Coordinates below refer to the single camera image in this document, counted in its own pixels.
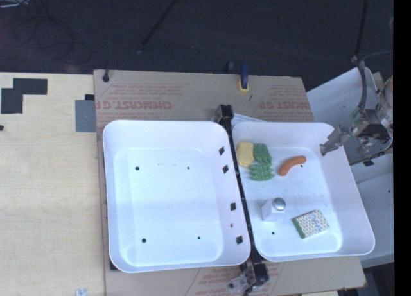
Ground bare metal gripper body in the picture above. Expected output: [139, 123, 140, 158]
[344, 107, 394, 166]

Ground orange toy sausage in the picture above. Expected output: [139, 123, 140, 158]
[277, 155, 308, 177]

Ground white plastic tray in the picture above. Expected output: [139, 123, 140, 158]
[101, 119, 252, 274]
[231, 121, 376, 263]

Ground green toy pea pods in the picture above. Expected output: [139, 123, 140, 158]
[249, 162, 276, 182]
[252, 143, 274, 165]

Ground green patterned packet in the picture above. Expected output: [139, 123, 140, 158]
[291, 209, 331, 240]

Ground white bottle with silver cap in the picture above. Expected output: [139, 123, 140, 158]
[260, 196, 287, 223]

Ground yellow toy corn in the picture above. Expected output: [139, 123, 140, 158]
[236, 141, 256, 168]

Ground white printed paper slip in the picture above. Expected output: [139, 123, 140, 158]
[233, 112, 268, 125]

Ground thin black rod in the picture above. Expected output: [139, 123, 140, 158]
[223, 117, 258, 266]

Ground brown cardboard board red print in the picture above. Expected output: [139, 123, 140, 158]
[92, 69, 368, 296]

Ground black block with thin wires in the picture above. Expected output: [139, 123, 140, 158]
[214, 104, 234, 123]
[249, 261, 269, 287]

